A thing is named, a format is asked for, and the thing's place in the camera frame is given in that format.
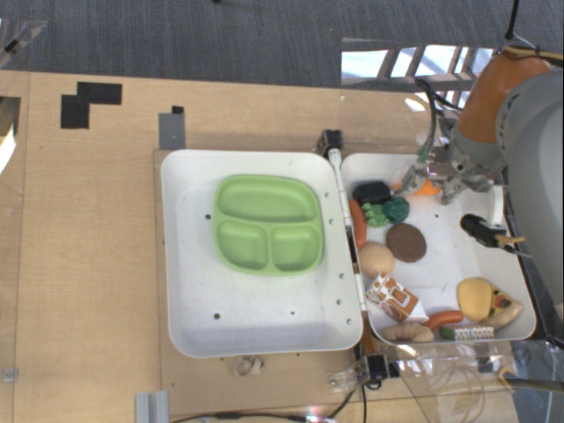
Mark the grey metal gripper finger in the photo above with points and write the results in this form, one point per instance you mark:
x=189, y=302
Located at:
x=451, y=190
x=413, y=180

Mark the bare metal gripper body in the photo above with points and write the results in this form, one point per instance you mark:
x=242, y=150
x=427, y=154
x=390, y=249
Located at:
x=451, y=168

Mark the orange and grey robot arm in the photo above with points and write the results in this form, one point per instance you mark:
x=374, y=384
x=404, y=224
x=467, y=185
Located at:
x=533, y=157

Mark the orange carrot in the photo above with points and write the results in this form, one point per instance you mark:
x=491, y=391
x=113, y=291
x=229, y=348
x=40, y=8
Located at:
x=428, y=189

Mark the green broccoli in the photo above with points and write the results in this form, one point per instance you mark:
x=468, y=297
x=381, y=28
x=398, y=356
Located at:
x=395, y=210

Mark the black box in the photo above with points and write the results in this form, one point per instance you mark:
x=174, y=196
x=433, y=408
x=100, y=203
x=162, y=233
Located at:
x=371, y=192

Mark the brown round biscuit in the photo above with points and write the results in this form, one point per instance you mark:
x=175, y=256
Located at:
x=406, y=242

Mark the white plastic tray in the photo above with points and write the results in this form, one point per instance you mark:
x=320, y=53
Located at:
x=264, y=311
x=454, y=258

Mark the red sausage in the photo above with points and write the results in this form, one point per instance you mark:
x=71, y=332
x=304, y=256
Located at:
x=443, y=319
x=359, y=225

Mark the thin black and white rod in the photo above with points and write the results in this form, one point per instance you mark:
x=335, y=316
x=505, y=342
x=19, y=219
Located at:
x=340, y=187

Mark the tan bread roll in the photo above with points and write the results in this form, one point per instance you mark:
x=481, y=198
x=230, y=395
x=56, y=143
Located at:
x=375, y=259

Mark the brown and white carton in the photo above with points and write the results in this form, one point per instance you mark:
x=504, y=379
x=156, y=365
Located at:
x=394, y=300

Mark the pizza slice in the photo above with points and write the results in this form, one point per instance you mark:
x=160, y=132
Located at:
x=504, y=309

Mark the green and white packet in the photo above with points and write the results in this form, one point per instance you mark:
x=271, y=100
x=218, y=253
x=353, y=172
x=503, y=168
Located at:
x=469, y=333

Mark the green divided plate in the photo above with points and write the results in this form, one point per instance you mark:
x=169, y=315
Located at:
x=266, y=201

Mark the tan croissant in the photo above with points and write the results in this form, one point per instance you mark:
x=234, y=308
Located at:
x=407, y=333

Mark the black cylinder on white bracket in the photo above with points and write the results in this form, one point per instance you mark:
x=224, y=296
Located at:
x=478, y=229

